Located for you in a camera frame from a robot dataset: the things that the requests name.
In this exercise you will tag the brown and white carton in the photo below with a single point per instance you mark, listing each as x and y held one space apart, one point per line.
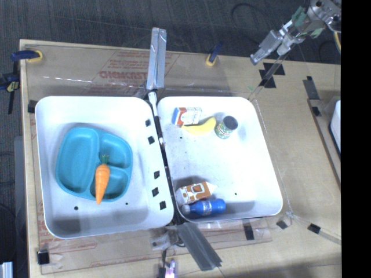
195 192

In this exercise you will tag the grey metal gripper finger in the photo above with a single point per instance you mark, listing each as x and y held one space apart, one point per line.
285 47
268 46

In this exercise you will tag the blue divided plate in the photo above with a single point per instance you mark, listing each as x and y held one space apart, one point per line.
76 158

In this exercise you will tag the green can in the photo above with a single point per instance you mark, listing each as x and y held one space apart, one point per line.
224 129

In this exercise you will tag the white plastic tray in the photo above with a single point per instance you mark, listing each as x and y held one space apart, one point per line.
220 172
87 109

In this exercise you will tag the white red blue carton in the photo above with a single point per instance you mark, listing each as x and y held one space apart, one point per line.
188 115

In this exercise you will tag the brown cardboard board red print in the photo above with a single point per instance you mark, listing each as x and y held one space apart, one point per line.
87 68

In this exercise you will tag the blue bottle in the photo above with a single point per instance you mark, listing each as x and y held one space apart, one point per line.
207 208

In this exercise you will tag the yellow banana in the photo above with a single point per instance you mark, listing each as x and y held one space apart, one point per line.
203 127

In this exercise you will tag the orange carrot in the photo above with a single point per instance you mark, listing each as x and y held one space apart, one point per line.
102 178

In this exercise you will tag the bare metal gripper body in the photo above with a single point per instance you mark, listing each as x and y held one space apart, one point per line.
321 10

